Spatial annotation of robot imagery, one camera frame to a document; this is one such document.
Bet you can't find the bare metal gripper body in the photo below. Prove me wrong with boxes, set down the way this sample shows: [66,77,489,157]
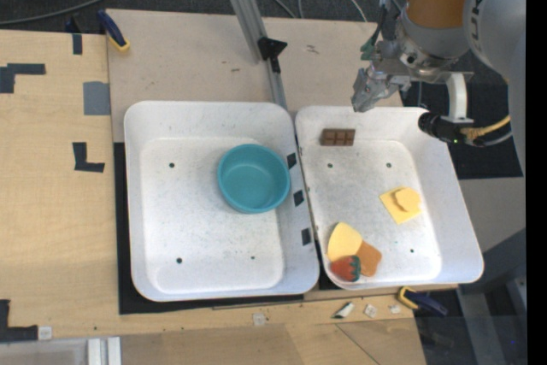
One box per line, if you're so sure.
[368,39,457,83]

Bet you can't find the brown chocolate bar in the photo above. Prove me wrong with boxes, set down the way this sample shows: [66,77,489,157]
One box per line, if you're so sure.
[320,127,357,148]

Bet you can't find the white plastic tray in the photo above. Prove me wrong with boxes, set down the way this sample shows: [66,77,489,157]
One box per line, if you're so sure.
[294,104,485,291]
[123,99,321,303]

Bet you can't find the pale orange toy piece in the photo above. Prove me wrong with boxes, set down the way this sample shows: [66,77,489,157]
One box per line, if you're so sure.
[392,186,422,213]

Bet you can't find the yellow square cheese slice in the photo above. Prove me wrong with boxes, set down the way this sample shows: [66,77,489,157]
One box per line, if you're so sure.
[379,185,425,226]

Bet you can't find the teal bowl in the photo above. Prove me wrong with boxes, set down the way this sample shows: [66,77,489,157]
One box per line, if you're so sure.
[216,143,292,215]

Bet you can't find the yellow oval slice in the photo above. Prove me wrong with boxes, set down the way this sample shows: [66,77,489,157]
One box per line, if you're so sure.
[326,221,364,263]

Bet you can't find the brown toast slice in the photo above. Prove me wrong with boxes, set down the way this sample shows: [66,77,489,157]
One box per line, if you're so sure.
[356,240,383,278]

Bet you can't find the red strawberry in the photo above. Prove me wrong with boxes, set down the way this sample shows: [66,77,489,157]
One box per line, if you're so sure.
[329,255,362,284]

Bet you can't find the pale wood board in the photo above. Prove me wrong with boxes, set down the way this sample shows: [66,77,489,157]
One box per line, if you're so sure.
[105,8,459,314]

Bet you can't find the black cylinder on white bracket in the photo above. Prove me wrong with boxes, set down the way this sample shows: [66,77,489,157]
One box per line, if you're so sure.
[417,72,476,145]

